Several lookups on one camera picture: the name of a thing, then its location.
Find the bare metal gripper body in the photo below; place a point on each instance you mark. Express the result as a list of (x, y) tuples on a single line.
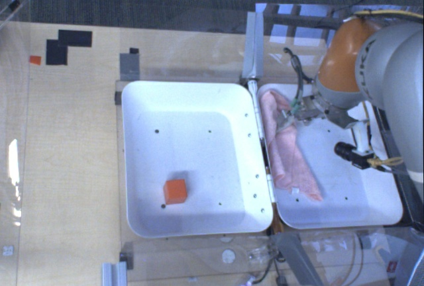
[(309, 110)]

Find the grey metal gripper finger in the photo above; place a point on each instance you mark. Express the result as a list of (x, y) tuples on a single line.
[(283, 123), (290, 114)]

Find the pink cloth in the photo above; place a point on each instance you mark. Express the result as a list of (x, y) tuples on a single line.
[(288, 159)]

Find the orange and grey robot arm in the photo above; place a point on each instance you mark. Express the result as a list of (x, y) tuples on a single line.
[(387, 73)]

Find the white plastic tray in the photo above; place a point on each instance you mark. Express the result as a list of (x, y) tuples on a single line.
[(338, 192), (198, 152)]

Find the orange cube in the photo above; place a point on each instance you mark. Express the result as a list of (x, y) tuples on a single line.
[(175, 192)]

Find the black cylinder on white bracket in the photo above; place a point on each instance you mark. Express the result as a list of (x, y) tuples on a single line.
[(359, 155)]

